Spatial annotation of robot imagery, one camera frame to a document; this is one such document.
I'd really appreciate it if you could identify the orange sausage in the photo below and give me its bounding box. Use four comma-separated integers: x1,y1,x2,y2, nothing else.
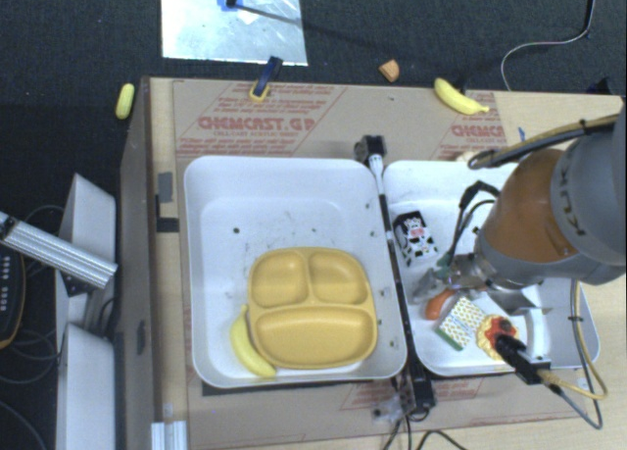
424,287,459,323

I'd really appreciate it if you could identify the white plastic tray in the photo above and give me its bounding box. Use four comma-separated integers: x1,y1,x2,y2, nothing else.
182,154,410,390
381,159,602,378

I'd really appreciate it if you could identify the brown cardboard board, red print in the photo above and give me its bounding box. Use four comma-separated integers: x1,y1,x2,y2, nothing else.
170,77,592,435

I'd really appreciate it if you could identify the cow print milk carton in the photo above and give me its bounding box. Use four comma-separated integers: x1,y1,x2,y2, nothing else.
391,209,440,269

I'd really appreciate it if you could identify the yellow banana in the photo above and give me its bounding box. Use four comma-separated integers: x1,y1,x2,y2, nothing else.
433,76,491,117
229,303,278,379

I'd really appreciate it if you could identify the yellow and red pizza slice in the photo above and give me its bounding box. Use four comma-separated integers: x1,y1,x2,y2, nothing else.
475,314,521,362

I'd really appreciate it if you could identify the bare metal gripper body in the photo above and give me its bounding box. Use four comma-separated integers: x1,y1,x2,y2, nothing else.
442,252,499,293

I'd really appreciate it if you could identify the thin black and white rod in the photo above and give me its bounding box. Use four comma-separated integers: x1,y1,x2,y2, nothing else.
370,153,425,393

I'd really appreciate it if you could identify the yellow oblong toy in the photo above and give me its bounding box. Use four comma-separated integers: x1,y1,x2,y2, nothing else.
115,82,136,122

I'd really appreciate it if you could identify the brown bread wedge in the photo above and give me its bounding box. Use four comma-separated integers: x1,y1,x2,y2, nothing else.
377,59,402,82

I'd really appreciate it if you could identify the yellow divided plate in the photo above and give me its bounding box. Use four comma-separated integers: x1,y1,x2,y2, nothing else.
247,246,379,371

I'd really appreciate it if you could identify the black cylinder on white bracket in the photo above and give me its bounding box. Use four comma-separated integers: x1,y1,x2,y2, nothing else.
491,284,554,386

